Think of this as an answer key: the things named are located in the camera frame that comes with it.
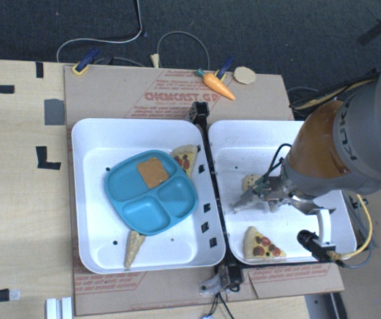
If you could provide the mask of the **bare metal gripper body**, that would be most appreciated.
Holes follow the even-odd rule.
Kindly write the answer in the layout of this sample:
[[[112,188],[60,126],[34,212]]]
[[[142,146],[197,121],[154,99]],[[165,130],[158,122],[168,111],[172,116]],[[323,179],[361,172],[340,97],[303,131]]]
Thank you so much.
[[[269,177],[260,189],[260,198],[267,202],[280,199],[283,205],[290,205],[300,212],[314,210],[314,197],[298,190],[292,182],[282,177]]]

